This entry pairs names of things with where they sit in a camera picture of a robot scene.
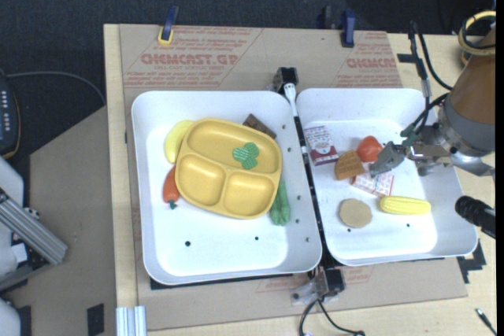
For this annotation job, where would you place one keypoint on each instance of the white and red carton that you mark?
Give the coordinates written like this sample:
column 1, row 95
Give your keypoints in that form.
column 321, row 145

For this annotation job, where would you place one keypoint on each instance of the brown chocolate bar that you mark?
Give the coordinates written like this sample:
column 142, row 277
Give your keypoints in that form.
column 262, row 126

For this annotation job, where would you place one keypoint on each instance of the black pen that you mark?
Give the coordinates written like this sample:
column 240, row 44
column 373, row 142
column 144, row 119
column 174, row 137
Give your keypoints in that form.
column 485, row 320

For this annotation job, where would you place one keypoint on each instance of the green ridged leaf-shaped piece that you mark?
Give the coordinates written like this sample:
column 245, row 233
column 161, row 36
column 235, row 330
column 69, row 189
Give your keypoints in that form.
column 246, row 155

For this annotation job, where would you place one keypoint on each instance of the red-orange tomato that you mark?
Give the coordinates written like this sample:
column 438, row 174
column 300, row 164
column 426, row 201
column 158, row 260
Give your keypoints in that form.
column 368, row 148

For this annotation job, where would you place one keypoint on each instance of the white and red packet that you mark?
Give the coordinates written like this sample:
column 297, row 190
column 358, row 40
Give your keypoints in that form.
column 380, row 185

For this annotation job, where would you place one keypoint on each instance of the brown cardboard board red print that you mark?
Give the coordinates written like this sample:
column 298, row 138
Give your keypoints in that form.
column 204, row 63

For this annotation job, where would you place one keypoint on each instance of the orange carrot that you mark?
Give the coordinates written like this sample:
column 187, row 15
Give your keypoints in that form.
column 170, row 187

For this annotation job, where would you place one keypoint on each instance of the yellow banana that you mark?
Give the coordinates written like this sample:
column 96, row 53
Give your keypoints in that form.
column 173, row 141

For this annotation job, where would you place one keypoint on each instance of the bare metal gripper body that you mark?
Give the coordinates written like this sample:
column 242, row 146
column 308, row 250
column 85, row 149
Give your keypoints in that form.
column 433, row 145

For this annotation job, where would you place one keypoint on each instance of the thin black and white rod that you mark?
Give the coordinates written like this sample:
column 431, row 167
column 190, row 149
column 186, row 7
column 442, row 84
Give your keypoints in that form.
column 305, row 153

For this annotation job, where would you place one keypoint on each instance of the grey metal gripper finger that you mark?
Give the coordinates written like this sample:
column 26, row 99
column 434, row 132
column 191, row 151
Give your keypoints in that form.
column 388, row 159
column 427, row 169

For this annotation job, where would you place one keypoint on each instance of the yellow divided plate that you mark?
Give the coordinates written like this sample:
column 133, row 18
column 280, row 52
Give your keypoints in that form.
column 208, row 173

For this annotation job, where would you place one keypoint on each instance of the tan round biscuit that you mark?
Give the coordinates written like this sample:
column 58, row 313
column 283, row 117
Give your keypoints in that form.
column 355, row 213

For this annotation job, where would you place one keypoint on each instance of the orange waffle wedge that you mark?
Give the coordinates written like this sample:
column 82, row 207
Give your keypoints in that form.
column 348, row 166

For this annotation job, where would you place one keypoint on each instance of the black cylinder on white bracket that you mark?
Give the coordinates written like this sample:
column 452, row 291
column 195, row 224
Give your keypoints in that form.
column 474, row 210

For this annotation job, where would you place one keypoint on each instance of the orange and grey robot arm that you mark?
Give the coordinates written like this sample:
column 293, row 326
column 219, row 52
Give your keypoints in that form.
column 472, row 90

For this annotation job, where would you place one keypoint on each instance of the green leafy vegetable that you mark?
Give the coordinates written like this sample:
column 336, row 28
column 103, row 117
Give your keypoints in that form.
column 280, row 210

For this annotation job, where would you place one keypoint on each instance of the yellow corn cob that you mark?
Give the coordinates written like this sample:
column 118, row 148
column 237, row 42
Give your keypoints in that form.
column 405, row 205

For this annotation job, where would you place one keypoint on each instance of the white plastic tray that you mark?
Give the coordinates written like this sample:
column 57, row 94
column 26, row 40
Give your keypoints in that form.
column 393, row 240
column 220, row 248

